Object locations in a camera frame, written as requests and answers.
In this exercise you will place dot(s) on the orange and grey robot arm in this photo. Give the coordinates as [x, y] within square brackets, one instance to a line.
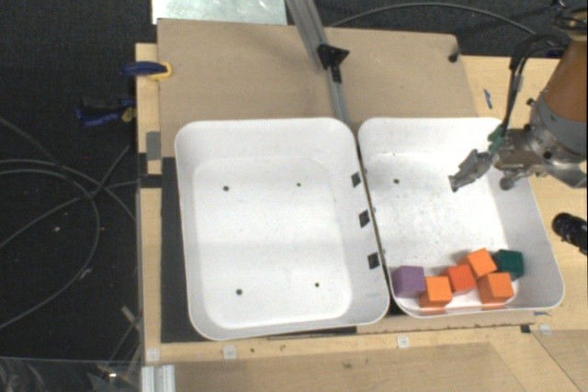
[569, 87]

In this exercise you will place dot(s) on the brown cardboard board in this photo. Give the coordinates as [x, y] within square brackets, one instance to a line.
[239, 73]

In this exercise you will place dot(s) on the white plastic tray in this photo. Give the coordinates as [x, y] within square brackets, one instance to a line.
[427, 216]
[271, 234]

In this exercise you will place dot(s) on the purple cube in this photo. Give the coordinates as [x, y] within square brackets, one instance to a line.
[408, 280]

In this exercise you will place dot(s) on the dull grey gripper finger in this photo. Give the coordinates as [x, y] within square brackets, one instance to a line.
[464, 174]
[485, 164]

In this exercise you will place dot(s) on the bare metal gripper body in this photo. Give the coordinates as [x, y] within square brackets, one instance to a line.
[528, 158]

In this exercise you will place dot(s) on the orange cube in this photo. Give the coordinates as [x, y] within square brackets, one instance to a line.
[436, 291]
[460, 277]
[482, 262]
[495, 288]

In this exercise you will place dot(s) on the dark green cube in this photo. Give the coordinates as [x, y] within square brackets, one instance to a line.
[510, 262]

